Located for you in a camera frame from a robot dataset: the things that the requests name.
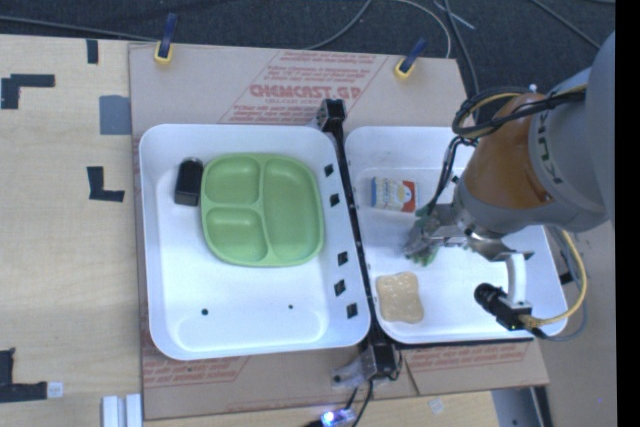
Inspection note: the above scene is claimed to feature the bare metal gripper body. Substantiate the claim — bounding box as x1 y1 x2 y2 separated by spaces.
423 203 503 261

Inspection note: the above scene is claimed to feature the green broccoli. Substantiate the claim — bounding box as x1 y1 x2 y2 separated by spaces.
404 245 441 268

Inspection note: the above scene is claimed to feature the white blue red carton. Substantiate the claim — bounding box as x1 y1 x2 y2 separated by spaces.
369 175 418 215

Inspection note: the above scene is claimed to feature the beige bread slice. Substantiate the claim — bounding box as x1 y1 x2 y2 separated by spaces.
375 271 426 326

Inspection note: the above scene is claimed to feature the thin black rod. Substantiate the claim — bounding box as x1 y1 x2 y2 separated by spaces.
330 127 384 347

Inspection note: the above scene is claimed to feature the white plastic tray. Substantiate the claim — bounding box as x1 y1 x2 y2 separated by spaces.
138 123 373 362
344 125 570 346

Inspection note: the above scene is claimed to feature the green divided plate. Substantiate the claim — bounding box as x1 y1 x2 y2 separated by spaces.
199 153 326 268

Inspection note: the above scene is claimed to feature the black bottle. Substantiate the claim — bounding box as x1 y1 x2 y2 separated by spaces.
173 156 205 207

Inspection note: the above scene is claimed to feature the brown cardboard board red print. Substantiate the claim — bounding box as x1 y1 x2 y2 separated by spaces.
127 42 551 422

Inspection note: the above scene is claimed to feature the black cylinder on white bracket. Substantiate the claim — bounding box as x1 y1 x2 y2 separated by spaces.
473 250 535 332

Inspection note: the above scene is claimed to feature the black block with thin wires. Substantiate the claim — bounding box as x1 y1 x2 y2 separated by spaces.
330 342 403 390
316 97 348 134

